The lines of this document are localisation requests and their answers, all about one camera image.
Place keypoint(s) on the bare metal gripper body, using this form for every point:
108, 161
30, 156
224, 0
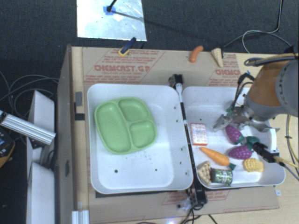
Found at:
243, 114

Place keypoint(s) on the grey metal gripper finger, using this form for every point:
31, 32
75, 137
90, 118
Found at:
240, 123
219, 122

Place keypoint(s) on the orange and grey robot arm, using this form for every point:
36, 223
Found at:
266, 90

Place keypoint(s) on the purple grapes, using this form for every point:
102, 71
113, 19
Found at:
233, 134
239, 152

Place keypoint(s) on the white plastic tray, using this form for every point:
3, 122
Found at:
205, 104
140, 171

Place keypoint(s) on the red and white carton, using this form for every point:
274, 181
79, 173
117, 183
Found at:
198, 134

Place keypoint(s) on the orange carrot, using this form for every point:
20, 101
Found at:
216, 157

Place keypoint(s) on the thin black and white rod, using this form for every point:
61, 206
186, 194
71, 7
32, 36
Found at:
184, 115

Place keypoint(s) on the yellow corn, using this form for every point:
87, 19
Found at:
253, 165

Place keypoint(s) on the beige waffle slice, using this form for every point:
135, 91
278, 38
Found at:
203, 172

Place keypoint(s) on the green can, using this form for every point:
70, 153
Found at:
223, 177

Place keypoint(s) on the beige ice cream cone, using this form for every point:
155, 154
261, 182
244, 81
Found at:
217, 56

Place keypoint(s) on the orange sausage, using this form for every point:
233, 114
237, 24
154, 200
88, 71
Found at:
195, 54

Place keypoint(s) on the green divided plate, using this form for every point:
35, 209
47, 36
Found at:
123, 125

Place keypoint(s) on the brown cardboard board red print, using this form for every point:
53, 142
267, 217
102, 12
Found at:
130, 69

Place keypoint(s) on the black cylinder on white bracket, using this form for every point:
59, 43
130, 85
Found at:
264, 150

